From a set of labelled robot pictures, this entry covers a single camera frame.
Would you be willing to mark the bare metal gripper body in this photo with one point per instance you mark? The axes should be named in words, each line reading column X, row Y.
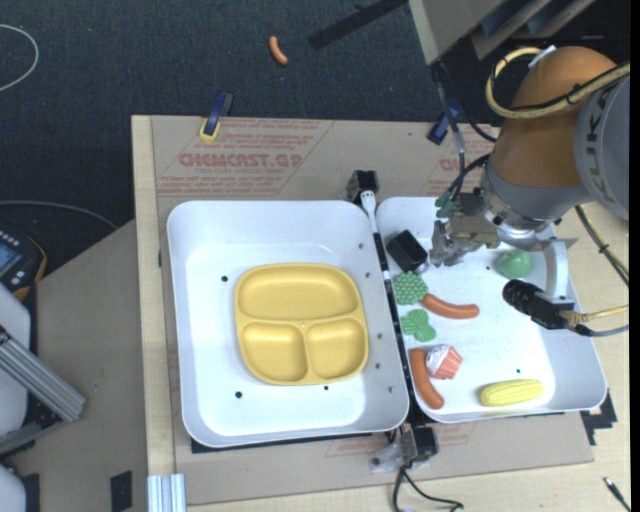
column 470, row 220

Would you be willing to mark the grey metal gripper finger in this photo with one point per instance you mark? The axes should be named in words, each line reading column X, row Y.
column 460, row 252
column 440, row 247

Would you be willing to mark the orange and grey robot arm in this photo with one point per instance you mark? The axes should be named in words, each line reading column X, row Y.
column 540, row 150

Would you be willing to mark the small black box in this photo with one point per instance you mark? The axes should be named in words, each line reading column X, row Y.
column 406, row 250

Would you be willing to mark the green toy grapes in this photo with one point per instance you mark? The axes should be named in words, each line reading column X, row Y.
column 409, row 287

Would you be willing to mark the orange toy sausage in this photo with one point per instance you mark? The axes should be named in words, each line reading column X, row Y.
column 450, row 307
column 278, row 50
column 425, row 382

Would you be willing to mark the green toy pear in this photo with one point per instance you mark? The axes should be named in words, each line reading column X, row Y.
column 515, row 265

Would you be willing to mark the thin black and white rod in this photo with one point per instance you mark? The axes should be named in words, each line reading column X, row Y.
column 385, row 272

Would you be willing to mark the green toy broccoli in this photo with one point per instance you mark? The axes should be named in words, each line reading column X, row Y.
column 417, row 325

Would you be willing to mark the white plastic tray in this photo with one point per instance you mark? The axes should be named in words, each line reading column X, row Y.
column 500, row 345
column 210, row 310

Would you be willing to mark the pink toy cupcake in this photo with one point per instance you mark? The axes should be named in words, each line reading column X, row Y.
column 445, row 361

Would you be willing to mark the yellow toy corn cob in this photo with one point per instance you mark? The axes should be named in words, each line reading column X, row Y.
column 512, row 392

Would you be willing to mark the yellow divided plate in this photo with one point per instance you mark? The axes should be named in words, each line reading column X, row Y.
column 300, row 325

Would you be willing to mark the brown cardboard board red print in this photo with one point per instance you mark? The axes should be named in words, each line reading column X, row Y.
column 300, row 150

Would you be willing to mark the black cylinder on white bracket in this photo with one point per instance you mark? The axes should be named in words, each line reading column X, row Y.
column 530, row 299

